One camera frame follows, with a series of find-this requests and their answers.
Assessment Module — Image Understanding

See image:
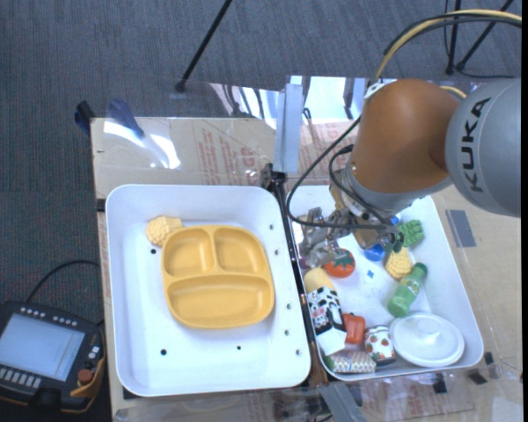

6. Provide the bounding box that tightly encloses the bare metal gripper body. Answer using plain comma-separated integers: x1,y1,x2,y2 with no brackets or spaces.
327,186,396,251

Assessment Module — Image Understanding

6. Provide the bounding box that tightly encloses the red toy tomato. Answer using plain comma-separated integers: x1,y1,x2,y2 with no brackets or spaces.
323,247,357,280

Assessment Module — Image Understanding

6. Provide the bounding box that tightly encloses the yellow toy banana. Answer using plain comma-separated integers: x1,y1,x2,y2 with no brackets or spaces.
303,266,338,295

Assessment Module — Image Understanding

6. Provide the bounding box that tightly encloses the yellow toy pineapple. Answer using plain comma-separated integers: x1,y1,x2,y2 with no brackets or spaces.
384,244,414,281

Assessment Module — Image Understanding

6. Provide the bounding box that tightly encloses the green toy vegetable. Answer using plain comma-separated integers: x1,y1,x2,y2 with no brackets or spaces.
395,219,425,248

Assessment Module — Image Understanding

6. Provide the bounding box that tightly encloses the white plastic tray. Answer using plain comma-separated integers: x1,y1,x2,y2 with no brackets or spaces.
104,184,312,398
285,185,485,382

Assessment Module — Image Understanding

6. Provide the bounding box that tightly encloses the cow print carton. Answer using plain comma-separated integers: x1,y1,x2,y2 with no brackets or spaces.
305,285,348,357

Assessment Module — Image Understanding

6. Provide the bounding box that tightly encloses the green plastic bottle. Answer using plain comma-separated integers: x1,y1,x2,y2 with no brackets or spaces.
385,262,429,318

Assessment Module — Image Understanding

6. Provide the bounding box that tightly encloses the orange toy pepper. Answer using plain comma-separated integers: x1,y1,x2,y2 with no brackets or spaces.
341,312,367,346

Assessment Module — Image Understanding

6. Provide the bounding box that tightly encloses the strawberry print jar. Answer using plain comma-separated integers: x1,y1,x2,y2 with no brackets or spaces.
363,324,397,365

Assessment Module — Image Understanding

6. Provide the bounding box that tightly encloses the yellow divided plate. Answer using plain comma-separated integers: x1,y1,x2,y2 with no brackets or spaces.
160,224,277,330

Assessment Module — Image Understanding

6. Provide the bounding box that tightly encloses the orange patterned packet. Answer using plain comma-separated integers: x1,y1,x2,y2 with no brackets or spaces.
324,350,378,375

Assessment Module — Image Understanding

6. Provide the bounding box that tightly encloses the brown cardboard board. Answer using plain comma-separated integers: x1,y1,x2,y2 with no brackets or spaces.
90,116,523,422

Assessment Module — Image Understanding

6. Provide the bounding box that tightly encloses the white lidded bowl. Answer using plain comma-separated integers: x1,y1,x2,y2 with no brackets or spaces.
389,311,466,368

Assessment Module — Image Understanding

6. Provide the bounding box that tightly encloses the yellow toy corn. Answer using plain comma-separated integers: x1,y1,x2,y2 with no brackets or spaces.
145,215,184,248

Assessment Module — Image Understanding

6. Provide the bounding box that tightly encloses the black block with wires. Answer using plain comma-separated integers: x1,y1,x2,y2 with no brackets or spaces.
259,163,288,189

